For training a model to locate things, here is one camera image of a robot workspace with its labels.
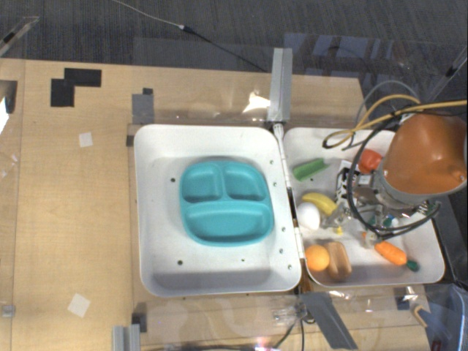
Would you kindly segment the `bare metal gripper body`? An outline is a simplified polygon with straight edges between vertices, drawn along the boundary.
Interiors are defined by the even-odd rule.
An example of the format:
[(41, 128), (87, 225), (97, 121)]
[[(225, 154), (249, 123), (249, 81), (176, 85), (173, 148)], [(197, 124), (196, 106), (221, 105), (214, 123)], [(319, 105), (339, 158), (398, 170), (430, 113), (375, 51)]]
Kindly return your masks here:
[(352, 198), (358, 209), (386, 207), (382, 186), (375, 174), (359, 174), (352, 185)]

